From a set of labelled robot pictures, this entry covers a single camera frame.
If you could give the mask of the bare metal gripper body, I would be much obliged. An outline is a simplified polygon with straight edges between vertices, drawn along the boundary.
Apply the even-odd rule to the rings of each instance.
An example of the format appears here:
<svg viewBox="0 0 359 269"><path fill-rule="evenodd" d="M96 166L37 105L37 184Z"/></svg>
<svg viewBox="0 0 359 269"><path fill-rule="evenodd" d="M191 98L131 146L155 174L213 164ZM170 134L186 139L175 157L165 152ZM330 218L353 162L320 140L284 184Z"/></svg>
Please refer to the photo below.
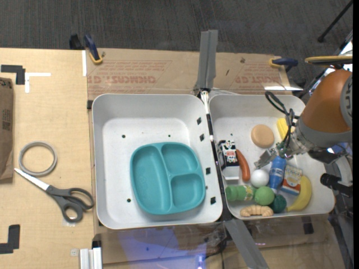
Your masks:
<svg viewBox="0 0 359 269"><path fill-rule="evenodd" d="M310 149L297 138L297 136L285 137L276 144L277 155L284 159L291 159L295 155L308 152Z"/></svg>

